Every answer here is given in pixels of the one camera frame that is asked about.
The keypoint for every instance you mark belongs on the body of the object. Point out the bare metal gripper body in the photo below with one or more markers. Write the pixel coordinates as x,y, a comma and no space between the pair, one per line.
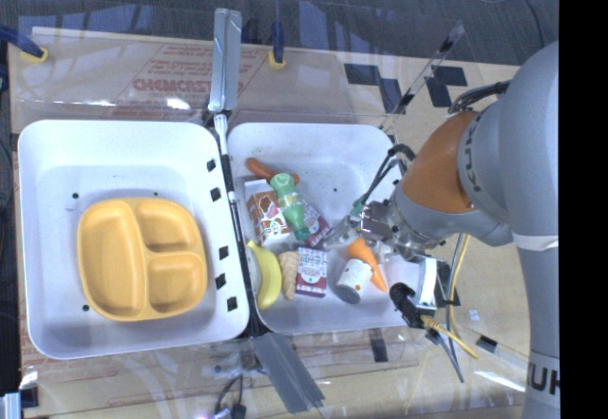
377,224

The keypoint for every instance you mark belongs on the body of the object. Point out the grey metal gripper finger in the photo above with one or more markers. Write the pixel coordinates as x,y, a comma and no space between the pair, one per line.
346,232
384,254

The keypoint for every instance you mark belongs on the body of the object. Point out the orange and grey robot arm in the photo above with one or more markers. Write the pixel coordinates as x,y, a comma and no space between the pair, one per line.
513,160

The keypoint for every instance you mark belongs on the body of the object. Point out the orange carrot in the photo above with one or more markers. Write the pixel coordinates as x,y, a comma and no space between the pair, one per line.
366,255

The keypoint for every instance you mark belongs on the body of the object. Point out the purple and white carton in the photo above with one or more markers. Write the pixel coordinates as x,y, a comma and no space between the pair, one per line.
319,223

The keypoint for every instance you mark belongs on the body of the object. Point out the white can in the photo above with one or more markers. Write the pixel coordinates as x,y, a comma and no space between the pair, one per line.
354,279

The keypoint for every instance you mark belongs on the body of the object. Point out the red and white carton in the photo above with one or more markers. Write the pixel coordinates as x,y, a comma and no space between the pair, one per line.
312,272

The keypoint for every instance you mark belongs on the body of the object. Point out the green plastic bottle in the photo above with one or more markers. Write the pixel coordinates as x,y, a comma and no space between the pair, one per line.
290,205

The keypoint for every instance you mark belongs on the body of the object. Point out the tan toy bread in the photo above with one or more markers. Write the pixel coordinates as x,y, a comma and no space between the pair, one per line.
288,274

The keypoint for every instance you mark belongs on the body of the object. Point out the brown and white carton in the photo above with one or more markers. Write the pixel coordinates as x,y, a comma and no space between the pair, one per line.
266,217

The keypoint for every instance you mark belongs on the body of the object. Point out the white plastic tray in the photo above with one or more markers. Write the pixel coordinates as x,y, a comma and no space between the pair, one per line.
119,151
332,151

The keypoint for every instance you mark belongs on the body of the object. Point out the brown cardboard board, red print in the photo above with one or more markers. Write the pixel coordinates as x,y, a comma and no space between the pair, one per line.
465,265

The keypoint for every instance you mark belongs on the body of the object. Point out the yellow banana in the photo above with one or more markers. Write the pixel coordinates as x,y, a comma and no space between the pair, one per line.
269,274

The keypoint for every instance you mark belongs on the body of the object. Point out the orange toy sausage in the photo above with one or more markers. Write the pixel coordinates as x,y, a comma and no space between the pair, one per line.
259,166

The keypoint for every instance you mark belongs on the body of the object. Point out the yellow divided plate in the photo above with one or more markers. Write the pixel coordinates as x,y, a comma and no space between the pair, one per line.
109,260

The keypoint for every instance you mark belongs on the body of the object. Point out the black cylinder on white bracket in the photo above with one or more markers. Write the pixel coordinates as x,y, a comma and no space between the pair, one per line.
427,286

